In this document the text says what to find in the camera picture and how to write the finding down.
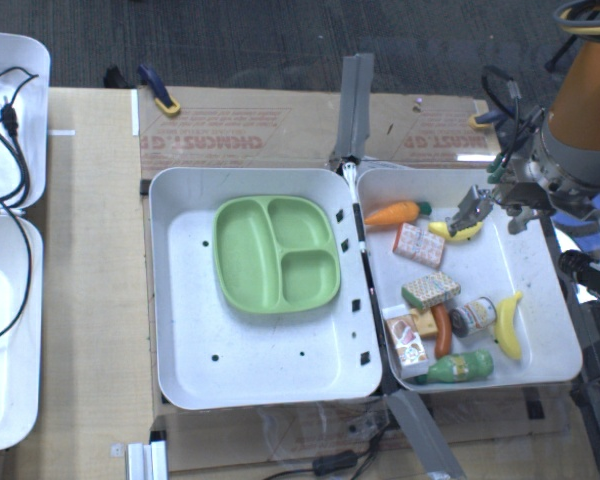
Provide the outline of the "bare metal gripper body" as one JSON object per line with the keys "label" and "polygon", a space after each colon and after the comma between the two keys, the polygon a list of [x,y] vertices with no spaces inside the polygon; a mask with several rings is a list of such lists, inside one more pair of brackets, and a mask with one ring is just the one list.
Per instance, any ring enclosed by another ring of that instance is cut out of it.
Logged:
{"label": "bare metal gripper body", "polygon": [[492,198],[503,208],[554,209],[541,164],[534,160],[511,160],[492,173]]}

